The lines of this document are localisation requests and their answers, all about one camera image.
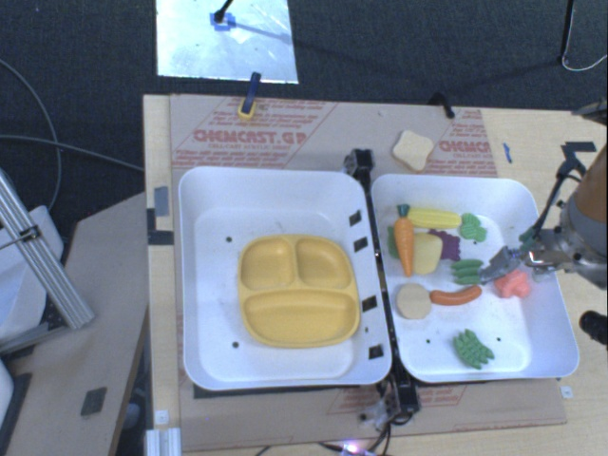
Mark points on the green broccoli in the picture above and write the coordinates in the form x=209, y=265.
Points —
x=472, y=228

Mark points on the brown cardboard board red print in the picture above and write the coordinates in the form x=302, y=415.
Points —
x=294, y=421

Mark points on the white plastic tray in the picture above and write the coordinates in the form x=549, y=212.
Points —
x=522, y=340
x=214, y=302

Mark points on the pink lumpy toy food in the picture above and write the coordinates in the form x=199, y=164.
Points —
x=512, y=285

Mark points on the green beans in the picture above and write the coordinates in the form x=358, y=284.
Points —
x=466, y=272

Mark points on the yellow divided plate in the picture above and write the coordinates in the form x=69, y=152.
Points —
x=297, y=316

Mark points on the beige round biscuit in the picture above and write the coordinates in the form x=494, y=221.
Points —
x=413, y=301

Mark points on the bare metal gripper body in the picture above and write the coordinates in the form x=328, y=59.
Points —
x=560, y=252

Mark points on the yellow corn cob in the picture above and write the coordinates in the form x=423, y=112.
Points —
x=434, y=218

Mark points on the beige bread slice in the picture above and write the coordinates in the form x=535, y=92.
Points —
x=412, y=151

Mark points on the purple grapes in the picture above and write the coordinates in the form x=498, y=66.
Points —
x=451, y=247

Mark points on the thin black rod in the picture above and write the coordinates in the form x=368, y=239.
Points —
x=383, y=278

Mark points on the orange carrot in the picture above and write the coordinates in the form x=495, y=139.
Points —
x=404, y=242

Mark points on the pale yellow wedge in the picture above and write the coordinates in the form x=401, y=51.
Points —
x=426, y=254

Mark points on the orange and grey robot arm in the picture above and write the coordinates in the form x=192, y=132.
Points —
x=591, y=193

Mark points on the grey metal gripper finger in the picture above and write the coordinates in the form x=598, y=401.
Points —
x=494, y=273
x=507, y=256

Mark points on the orange sausage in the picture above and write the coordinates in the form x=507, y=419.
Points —
x=456, y=296

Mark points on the green pea pods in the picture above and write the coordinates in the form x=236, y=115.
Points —
x=472, y=349

